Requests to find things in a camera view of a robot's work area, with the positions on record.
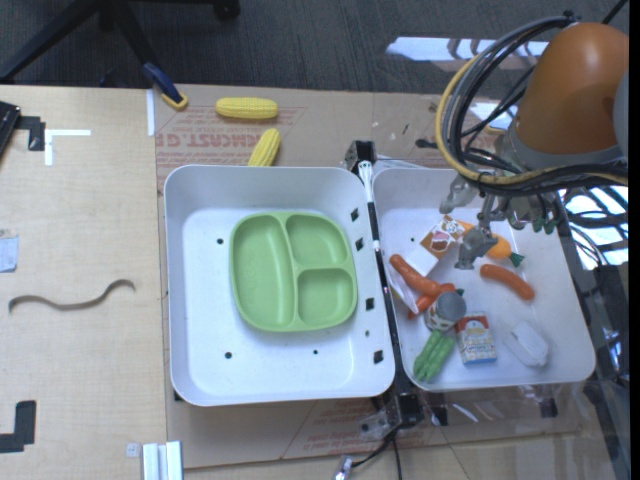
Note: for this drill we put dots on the red and white carton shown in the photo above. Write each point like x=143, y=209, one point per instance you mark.
x=475, y=340

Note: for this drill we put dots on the small orange carrot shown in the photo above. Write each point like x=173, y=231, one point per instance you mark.
x=422, y=304

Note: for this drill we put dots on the white and brown carton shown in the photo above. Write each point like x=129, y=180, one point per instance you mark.
x=437, y=240

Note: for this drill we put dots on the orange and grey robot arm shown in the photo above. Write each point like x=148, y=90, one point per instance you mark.
x=570, y=93

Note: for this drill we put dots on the white plastic tray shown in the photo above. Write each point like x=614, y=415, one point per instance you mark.
x=210, y=318
x=550, y=278

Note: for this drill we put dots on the yellow corn cob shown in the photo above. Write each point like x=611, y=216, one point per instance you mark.
x=246, y=108
x=265, y=148

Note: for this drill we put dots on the green divided plate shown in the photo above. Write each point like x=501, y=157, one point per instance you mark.
x=260, y=268

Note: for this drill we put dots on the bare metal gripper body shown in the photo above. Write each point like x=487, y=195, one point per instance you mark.
x=520, y=209

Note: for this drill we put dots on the brown cardboard board red print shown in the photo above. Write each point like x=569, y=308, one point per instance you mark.
x=325, y=133

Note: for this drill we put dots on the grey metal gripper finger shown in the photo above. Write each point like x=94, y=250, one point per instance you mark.
x=456, y=195
x=475, y=245

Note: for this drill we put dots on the orange carrot with green top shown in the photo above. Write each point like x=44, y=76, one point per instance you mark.
x=501, y=249

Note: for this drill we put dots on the green asparagus bunch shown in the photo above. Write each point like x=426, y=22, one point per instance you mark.
x=432, y=355

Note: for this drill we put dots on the orange sausage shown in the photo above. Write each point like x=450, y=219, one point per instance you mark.
x=507, y=280
x=412, y=275

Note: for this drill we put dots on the small can with grey lid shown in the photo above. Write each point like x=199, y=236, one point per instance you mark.
x=446, y=310

